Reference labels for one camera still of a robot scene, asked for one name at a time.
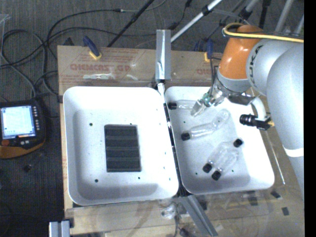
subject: black rectangular grate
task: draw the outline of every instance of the black rectangular grate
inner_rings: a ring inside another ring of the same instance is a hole
[[[107,172],[139,172],[140,157],[136,125],[104,126]]]

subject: plastic bottle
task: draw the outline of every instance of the plastic bottle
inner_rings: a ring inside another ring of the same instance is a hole
[[[195,100],[177,100],[177,101],[172,101],[168,103],[168,108],[170,110],[176,110],[176,109],[181,109],[181,110],[191,110],[196,103]]]
[[[230,112],[226,109],[222,109],[217,113],[217,115],[210,123],[192,127],[189,131],[183,132],[181,134],[181,138],[185,141],[211,134],[221,128],[226,123],[229,117]]]
[[[236,163],[240,153],[239,147],[242,144],[243,141],[241,139],[220,143],[210,155],[203,167],[203,171],[209,173],[215,168],[212,178],[217,181],[224,171],[230,169]]]

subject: bottle cap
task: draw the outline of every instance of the bottle cap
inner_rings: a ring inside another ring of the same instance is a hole
[[[204,167],[203,167],[203,171],[205,173],[209,173],[211,171],[211,169],[212,169],[212,165],[209,164],[209,163],[205,164]]]
[[[212,178],[217,181],[220,177],[221,177],[221,173],[219,171],[215,171],[213,174],[212,174]]]
[[[168,108],[169,108],[170,110],[175,110],[175,109],[177,109],[177,103],[176,103],[176,102],[170,102],[170,103],[168,103]]]
[[[181,134],[181,139],[182,140],[189,140],[190,139],[190,134],[188,132],[184,132]]]
[[[234,146],[235,146],[236,148],[240,147],[242,144],[243,144],[243,141],[242,141],[241,139],[236,139],[236,140],[234,141]]]

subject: screen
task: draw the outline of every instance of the screen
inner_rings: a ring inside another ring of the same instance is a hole
[[[1,108],[2,139],[18,135],[35,136],[32,106]]]

